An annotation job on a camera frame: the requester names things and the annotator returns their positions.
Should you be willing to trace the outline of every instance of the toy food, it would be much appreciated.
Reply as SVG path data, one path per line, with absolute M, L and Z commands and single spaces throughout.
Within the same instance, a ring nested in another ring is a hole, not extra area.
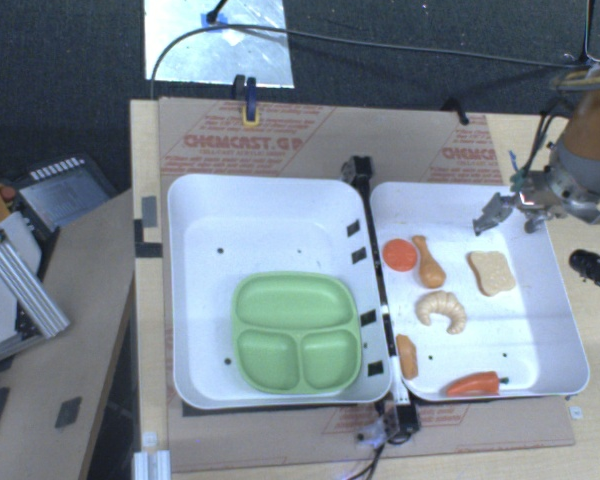
M 418 253 L 412 243 L 395 238 L 382 248 L 382 259 L 393 270 L 407 272 L 416 266 Z
M 427 247 L 427 239 L 421 235 L 413 237 L 413 243 L 420 251 L 420 279 L 422 284 L 427 288 L 440 288 L 443 284 L 447 275 L 442 270 L 442 267 L 438 262 L 433 259 L 429 248 Z
M 398 345 L 402 376 L 408 380 L 415 379 L 418 376 L 418 356 L 416 355 L 416 346 L 409 339 L 409 336 L 405 336 L 404 334 L 398 334 L 396 336 L 396 345 Z
M 507 258 L 501 252 L 475 251 L 469 253 L 468 259 L 476 275 L 478 287 L 485 295 L 493 297 L 516 286 Z
M 494 371 L 473 373 L 453 382 L 447 388 L 447 396 L 499 395 L 500 383 L 507 382 L 509 379 L 498 378 Z
M 451 292 L 439 290 L 425 295 L 416 304 L 416 316 L 424 325 L 431 325 L 431 313 L 448 316 L 451 324 L 447 328 L 449 334 L 459 334 L 467 323 L 467 314 L 456 296 Z

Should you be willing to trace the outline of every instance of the silver metal bar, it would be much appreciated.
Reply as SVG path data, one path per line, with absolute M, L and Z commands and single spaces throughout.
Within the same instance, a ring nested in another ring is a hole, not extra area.
M 51 300 L 40 280 L 24 263 L 1 229 L 0 277 L 45 338 L 52 338 L 69 325 L 67 317 Z

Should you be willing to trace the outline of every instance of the bread slice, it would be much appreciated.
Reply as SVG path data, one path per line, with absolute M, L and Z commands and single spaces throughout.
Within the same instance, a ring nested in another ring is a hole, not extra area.
M 498 251 L 469 253 L 469 264 L 478 280 L 480 291 L 489 297 L 511 290 L 516 280 L 509 269 L 507 258 Z

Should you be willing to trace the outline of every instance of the white tray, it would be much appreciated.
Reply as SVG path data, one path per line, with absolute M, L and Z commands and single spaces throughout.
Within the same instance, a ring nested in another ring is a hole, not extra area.
M 422 325 L 415 302 L 431 290 L 421 284 L 418 265 L 401 273 L 383 263 L 394 333 L 406 334 L 417 347 L 419 375 L 405 383 L 426 400 L 446 400 L 450 382 L 480 371 L 509 378 L 500 397 L 574 394 L 588 382 L 589 367 L 546 229 L 525 233 L 525 218 L 515 211 L 479 237 L 473 232 L 472 218 L 497 191 L 509 189 L 384 183 L 372 193 L 380 250 L 393 238 L 426 236 L 447 273 L 441 289 L 454 292 L 467 312 L 461 334 L 448 334 L 449 319 L 441 315 L 432 315 L 431 327 Z M 466 259 L 475 250 L 502 252 L 516 288 L 482 295 Z
M 335 180 L 193 174 L 169 189 L 168 214 L 174 380 L 187 403 L 203 409 L 362 403 L 387 393 L 391 371 L 378 288 L 355 190 Z M 352 255 L 362 250 L 366 257 L 354 263 Z M 334 276 L 351 291 L 359 314 L 375 312 L 375 321 L 361 326 L 362 367 L 349 387 L 277 395 L 241 377 L 231 297 L 242 279 L 270 271 Z

